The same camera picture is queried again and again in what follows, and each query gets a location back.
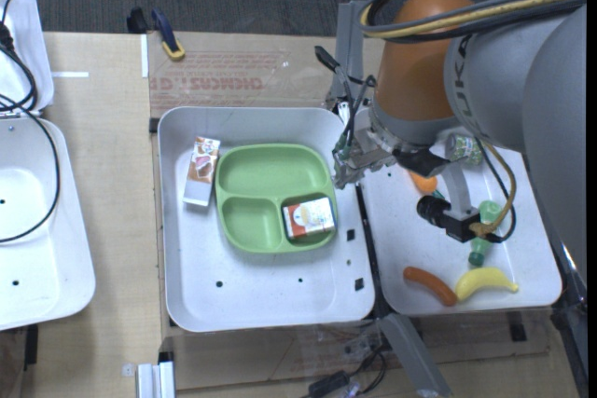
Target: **green divided tray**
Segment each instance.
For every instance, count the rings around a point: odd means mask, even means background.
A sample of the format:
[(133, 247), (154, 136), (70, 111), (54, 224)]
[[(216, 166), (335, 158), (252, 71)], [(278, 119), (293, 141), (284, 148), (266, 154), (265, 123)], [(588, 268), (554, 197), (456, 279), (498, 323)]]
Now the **green divided tray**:
[(282, 208), (328, 197), (334, 217), (336, 197), (321, 156), (301, 144), (255, 144), (230, 149), (218, 160), (215, 197), (228, 240), (251, 253), (308, 251), (329, 242), (336, 231), (289, 240)]

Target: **brown sausage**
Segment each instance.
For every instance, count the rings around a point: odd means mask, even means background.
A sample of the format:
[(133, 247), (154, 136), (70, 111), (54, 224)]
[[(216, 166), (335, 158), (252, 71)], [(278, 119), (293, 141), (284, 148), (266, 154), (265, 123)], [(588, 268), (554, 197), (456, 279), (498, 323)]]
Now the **brown sausage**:
[(458, 296), (446, 282), (431, 272), (422, 268), (407, 267), (404, 268), (402, 274), (407, 281), (417, 282), (427, 287), (446, 307), (451, 307), (458, 302)]

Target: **yellow and blue clamp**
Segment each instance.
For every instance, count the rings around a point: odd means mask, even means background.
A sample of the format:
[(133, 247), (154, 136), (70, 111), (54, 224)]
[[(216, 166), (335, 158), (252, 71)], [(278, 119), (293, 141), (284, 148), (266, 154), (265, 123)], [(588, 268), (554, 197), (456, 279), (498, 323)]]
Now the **yellow and blue clamp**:
[(156, 29), (161, 32), (161, 45), (166, 50), (168, 56), (174, 61), (182, 60), (185, 57), (185, 49), (174, 36), (170, 22), (164, 13), (159, 8), (154, 7), (151, 10), (151, 18), (156, 24)]

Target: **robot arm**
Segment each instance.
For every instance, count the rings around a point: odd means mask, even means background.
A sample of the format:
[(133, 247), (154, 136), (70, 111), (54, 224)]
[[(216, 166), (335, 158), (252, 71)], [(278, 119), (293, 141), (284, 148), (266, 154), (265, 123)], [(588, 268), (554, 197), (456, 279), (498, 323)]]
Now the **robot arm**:
[(352, 140), (334, 151), (336, 187), (394, 163), (442, 174), (452, 207), (438, 217), (469, 240), (479, 213), (458, 164), (432, 147), (460, 131), (518, 151), (586, 280), (586, 0), (406, 0), (394, 24), (375, 25), (389, 2), (358, 13), (365, 35), (386, 43), (372, 102), (353, 112)]

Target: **wooden table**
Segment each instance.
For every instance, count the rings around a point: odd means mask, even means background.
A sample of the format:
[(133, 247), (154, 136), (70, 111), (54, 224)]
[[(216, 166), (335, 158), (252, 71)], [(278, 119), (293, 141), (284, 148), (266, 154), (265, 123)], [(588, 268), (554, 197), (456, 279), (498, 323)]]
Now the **wooden table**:
[[(78, 314), (39, 324), (37, 363), (23, 375), (25, 398), (134, 397), (131, 374), (155, 363), (162, 340), (149, 87), (138, 35), (45, 33), (55, 77), (44, 116), (69, 146), (97, 288)], [(576, 396), (562, 340), (544, 313), (548, 347), (534, 355), (441, 364), (459, 397)], [(288, 397), (307, 382), (180, 392), (201, 397)], [(392, 370), (371, 396), (416, 397)]]

